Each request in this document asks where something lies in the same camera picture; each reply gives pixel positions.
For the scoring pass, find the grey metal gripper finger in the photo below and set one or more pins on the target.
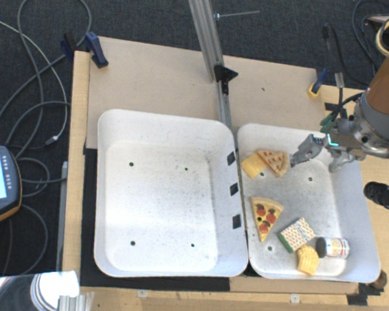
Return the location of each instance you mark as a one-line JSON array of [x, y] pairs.
[[307, 150], [338, 162]]

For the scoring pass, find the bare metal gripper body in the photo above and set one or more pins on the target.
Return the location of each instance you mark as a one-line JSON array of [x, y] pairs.
[[346, 141]]

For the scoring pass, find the tan red-checked pie slice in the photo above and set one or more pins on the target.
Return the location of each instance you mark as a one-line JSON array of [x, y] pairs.
[[275, 161]]

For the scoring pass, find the white plastic tray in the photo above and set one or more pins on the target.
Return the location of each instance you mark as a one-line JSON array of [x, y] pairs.
[[314, 198], [162, 199]]

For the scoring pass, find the yellow cheese wedge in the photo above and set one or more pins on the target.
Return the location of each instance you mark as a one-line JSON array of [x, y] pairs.
[[251, 166]]

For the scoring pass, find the pepperoni pizza slice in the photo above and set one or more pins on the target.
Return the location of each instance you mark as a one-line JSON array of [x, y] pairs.
[[265, 215]]

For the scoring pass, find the green patterned carton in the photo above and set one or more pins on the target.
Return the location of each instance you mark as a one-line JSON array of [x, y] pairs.
[[296, 234]]

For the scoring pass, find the small white labelled can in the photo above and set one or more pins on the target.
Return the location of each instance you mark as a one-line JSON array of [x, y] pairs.
[[335, 248]]

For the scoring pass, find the yellow toy fries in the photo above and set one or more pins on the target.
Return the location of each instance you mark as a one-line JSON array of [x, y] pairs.
[[307, 261]]

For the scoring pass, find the pale brown flat board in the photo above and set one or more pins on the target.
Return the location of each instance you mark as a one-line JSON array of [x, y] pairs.
[[160, 85]]

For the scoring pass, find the black cylinder on white bracket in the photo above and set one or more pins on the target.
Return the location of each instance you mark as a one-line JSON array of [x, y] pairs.
[[383, 196]]

